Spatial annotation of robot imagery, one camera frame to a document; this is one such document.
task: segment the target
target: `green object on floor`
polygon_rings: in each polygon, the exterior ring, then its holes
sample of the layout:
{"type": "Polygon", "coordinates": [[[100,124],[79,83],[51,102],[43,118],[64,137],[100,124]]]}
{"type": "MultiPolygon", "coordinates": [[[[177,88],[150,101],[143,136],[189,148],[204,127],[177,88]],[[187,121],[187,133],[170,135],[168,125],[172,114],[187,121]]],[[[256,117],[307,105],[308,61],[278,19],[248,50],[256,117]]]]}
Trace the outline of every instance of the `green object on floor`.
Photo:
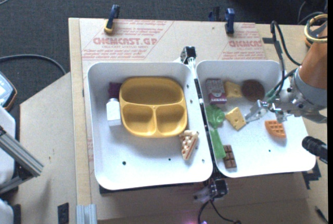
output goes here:
{"type": "Polygon", "coordinates": [[[212,126],[212,130],[210,130],[210,137],[212,139],[212,145],[215,153],[216,159],[223,159],[226,157],[222,141],[220,139],[219,132],[217,128],[222,124],[225,119],[224,112],[215,105],[208,105],[206,107],[206,116],[207,121],[212,126]]]}

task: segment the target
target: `yellow plate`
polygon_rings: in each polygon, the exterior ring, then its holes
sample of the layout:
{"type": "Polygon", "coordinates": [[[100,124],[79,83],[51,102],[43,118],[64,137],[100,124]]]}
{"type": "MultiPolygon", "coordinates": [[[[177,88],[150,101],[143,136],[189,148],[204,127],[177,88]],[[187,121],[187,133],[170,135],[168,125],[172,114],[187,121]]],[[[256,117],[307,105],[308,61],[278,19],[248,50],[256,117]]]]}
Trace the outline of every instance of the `yellow plate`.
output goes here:
{"type": "Polygon", "coordinates": [[[123,125],[132,135],[170,137],[186,128],[184,92],[170,78],[129,78],[121,85],[119,102],[123,125]]]}

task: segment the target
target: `brown round object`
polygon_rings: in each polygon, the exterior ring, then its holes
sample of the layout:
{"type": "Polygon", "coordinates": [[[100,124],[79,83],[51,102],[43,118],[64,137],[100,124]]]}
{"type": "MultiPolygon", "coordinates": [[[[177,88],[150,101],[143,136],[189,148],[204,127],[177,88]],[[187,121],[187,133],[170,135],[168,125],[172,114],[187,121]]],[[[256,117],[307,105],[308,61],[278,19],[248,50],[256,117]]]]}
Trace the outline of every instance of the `brown round object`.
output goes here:
{"type": "Polygon", "coordinates": [[[255,102],[265,97],[265,88],[257,80],[246,80],[241,86],[243,96],[248,100],[255,102]]]}

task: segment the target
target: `orange waffle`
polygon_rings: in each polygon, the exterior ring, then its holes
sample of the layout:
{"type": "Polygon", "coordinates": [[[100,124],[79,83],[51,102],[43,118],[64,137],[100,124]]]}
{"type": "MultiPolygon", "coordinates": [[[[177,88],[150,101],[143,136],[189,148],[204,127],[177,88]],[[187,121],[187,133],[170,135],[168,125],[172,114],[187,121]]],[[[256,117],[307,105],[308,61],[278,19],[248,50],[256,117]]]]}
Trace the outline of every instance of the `orange waffle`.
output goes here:
{"type": "Polygon", "coordinates": [[[265,127],[268,133],[272,136],[286,137],[286,132],[282,123],[278,123],[276,120],[265,121],[265,127]]]}

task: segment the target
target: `white bottle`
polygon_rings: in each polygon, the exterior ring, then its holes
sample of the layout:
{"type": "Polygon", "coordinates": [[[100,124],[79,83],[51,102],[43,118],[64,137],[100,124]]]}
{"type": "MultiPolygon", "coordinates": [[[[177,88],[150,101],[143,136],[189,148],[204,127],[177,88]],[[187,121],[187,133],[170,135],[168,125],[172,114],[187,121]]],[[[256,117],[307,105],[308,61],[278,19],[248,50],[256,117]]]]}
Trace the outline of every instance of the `white bottle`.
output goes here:
{"type": "Polygon", "coordinates": [[[117,98],[109,99],[106,104],[106,114],[110,127],[121,125],[120,104],[117,98]]]}

